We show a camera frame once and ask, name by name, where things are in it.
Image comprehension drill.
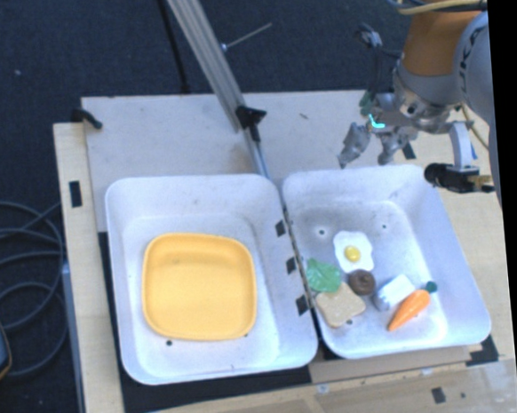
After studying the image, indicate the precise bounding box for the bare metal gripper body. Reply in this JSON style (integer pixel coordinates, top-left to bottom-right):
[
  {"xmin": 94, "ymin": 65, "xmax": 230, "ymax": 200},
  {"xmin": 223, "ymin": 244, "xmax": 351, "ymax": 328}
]
[{"xmin": 364, "ymin": 87, "xmax": 453, "ymax": 146}]

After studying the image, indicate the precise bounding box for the brown doughnut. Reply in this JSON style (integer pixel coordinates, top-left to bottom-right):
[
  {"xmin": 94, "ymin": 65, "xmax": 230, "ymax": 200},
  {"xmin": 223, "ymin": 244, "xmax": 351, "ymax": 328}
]
[{"xmin": 346, "ymin": 267, "xmax": 378, "ymax": 298}]

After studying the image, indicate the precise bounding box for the black block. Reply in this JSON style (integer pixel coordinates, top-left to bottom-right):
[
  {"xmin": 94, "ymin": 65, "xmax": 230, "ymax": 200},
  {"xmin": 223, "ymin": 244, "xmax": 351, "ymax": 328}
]
[{"xmin": 234, "ymin": 102, "xmax": 270, "ymax": 144}]

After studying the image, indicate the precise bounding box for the yellow plate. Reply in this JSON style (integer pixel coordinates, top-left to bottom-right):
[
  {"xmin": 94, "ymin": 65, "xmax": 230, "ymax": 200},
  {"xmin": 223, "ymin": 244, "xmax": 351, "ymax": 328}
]
[{"xmin": 135, "ymin": 226, "xmax": 263, "ymax": 348}]

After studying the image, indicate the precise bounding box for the tan bread slice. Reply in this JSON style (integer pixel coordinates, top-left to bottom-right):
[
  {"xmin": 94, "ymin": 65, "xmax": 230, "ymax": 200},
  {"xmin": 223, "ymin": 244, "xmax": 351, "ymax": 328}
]
[{"xmin": 313, "ymin": 280, "xmax": 369, "ymax": 331}]

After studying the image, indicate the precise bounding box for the black cylinder on white bracket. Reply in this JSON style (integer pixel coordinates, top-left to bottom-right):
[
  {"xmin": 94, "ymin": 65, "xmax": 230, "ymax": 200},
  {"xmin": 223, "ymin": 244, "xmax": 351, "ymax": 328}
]
[{"xmin": 419, "ymin": 119, "xmax": 487, "ymax": 198}]

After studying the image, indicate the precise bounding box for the white carton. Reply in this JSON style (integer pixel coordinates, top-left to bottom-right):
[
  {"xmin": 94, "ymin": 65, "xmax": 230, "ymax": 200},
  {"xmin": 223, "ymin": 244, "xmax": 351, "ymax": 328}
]
[{"xmin": 370, "ymin": 272, "xmax": 418, "ymax": 314}]

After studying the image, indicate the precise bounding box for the thin black and white rod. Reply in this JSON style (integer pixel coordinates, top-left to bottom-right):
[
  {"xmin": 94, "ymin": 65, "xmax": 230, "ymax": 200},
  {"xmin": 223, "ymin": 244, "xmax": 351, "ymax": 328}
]
[{"xmin": 246, "ymin": 123, "xmax": 319, "ymax": 321}]

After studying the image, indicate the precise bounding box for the orange carrot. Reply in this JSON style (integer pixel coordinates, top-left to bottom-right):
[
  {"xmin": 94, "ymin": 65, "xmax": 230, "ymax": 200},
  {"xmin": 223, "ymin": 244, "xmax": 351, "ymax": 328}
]
[{"xmin": 383, "ymin": 280, "xmax": 442, "ymax": 334}]

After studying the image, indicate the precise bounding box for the white and yellow fried egg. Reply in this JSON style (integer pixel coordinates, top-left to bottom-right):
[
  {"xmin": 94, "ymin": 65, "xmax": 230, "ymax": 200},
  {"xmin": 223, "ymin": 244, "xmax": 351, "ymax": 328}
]
[{"xmin": 331, "ymin": 228, "xmax": 376, "ymax": 276}]

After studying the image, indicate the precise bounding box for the green lettuce leaf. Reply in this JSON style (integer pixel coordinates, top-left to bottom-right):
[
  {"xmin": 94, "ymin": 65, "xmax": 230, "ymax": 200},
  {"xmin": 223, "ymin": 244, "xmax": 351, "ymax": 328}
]
[{"xmin": 305, "ymin": 255, "xmax": 344, "ymax": 296}]

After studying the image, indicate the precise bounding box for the pale wood board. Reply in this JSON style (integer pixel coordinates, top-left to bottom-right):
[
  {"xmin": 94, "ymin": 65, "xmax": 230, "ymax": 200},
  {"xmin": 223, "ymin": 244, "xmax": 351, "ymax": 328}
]
[{"xmin": 80, "ymin": 68, "xmax": 486, "ymax": 401}]

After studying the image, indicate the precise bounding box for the white plastic tray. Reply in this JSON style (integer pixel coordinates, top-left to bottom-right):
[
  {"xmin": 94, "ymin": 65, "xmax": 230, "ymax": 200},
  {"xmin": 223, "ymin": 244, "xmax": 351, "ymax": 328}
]
[
  {"xmin": 102, "ymin": 163, "xmax": 322, "ymax": 388},
  {"xmin": 279, "ymin": 156, "xmax": 495, "ymax": 365}
]

